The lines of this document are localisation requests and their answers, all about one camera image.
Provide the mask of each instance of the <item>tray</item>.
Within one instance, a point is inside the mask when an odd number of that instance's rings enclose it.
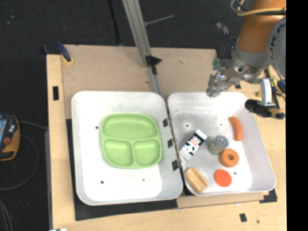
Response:
[[[274,188],[276,178],[253,113],[245,107],[247,98],[238,92],[223,92],[211,98],[204,92],[173,93],[167,104],[177,147],[180,149],[199,129],[208,137],[195,155],[189,160],[180,157],[183,172],[194,167],[207,180],[208,186],[202,192],[195,191],[185,180],[185,185],[194,195],[209,196],[225,193],[266,192]],[[240,120],[243,140],[234,140],[230,116]],[[228,148],[239,155],[234,167],[224,167],[219,155],[212,155],[208,147],[217,135],[225,136]],[[232,178],[230,186],[221,187],[214,179],[216,170],[224,169]]]
[[[101,137],[104,156],[115,167],[151,167],[162,158],[159,128],[148,115],[108,115],[102,121]]]
[[[175,199],[181,194],[183,181],[180,168],[174,167],[178,165],[177,152],[161,96],[153,92],[81,91],[73,96],[71,107],[76,191],[82,202],[137,203]],[[157,164],[118,168],[106,160],[101,140],[103,120],[123,113],[155,121],[162,144]]]

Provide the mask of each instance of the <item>wooden table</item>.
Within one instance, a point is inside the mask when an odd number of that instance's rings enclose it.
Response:
[[[66,45],[74,59],[71,66],[60,55],[47,55],[51,228],[68,231],[279,231],[286,229],[285,119],[256,121],[276,175],[276,202],[259,200],[268,192],[179,199],[179,209],[75,220],[68,138],[65,120],[70,118],[71,97],[80,90],[151,91],[148,70],[142,66],[135,47]],[[174,92],[205,91],[213,74],[214,50],[152,48],[163,59],[157,66],[163,98]],[[231,87],[247,98],[258,99],[260,86],[241,82]],[[241,221],[240,215],[246,217]]]

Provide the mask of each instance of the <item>white tray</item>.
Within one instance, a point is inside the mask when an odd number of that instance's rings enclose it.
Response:
[[[173,93],[167,104],[178,149],[199,129],[208,138],[200,146],[191,160],[181,157],[183,172],[195,167],[208,181],[208,187],[196,192],[185,181],[187,188],[195,195],[209,196],[227,193],[270,191],[276,184],[266,149],[253,113],[246,110],[247,98],[238,92],[222,92],[211,98],[205,92]],[[235,141],[230,116],[239,119],[243,127],[243,140]],[[208,146],[217,135],[225,136],[229,148],[234,149],[240,157],[238,165],[224,167],[218,155],[212,155]],[[214,180],[218,169],[227,170],[232,176],[228,187],[220,187]]]
[[[109,114],[134,112],[151,116],[158,124],[163,155],[152,167],[123,169],[104,158],[100,123]],[[183,188],[170,125],[164,126],[164,99],[152,92],[82,91],[72,99],[74,161],[77,194],[88,205],[107,205],[169,200]]]

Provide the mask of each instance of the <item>metal can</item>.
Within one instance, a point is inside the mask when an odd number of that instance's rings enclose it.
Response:
[[[214,138],[213,143],[208,147],[208,150],[213,155],[218,155],[229,145],[229,141],[225,136],[218,135]]]

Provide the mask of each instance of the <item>orange toy hot dog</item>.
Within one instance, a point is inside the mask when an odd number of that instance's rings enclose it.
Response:
[[[241,141],[243,139],[243,129],[240,121],[234,116],[229,117],[229,120],[234,129],[235,141]]]

